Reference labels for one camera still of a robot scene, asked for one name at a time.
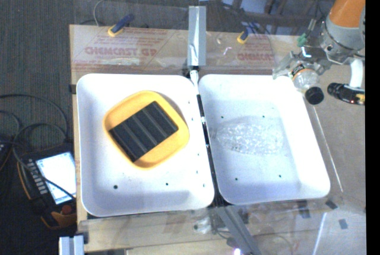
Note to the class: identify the clear bottle with black cap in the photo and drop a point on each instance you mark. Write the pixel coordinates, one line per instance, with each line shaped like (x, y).
(305, 80)

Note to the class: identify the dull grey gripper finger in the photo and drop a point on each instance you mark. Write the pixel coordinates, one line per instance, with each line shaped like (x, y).
(283, 67)
(317, 70)

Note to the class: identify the black ribbed block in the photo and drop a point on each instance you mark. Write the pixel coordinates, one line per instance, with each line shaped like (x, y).
(144, 129)

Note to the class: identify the black cylinder on white bracket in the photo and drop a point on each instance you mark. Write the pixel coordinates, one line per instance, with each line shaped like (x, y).
(345, 91)

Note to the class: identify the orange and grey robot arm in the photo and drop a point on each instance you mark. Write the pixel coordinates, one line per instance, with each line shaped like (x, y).
(348, 1)

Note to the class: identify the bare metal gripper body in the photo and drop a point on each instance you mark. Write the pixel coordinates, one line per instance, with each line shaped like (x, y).
(317, 55)

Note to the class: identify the white plastic tray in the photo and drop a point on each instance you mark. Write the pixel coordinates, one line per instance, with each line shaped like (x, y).
(142, 194)
(267, 182)

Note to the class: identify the brown cardboard board red print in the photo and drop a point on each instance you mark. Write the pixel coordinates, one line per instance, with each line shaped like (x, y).
(124, 49)

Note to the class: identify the yellow bowl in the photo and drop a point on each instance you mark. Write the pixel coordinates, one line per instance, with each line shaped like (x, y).
(118, 117)

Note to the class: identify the clear crumpled plastic bottle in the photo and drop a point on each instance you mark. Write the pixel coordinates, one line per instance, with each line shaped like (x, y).
(252, 136)

